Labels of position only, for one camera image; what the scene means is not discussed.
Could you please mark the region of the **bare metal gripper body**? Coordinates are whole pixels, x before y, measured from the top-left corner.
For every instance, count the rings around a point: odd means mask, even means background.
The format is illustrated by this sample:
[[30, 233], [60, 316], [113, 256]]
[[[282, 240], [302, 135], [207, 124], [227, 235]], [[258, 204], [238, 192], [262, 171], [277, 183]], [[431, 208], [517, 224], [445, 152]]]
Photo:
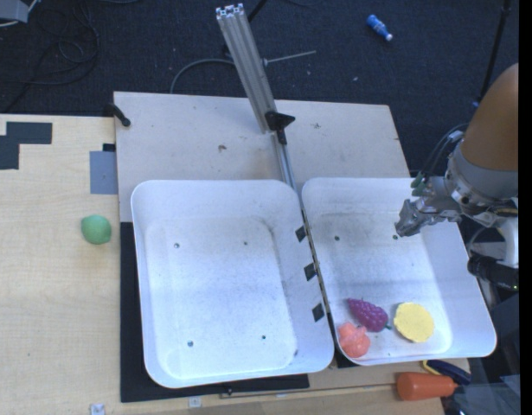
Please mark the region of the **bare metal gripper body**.
[[481, 195], [467, 182], [443, 176], [424, 182], [419, 196], [419, 222], [431, 226], [443, 221], [460, 222], [467, 217], [483, 227], [501, 227], [517, 218], [517, 206], [511, 200]]

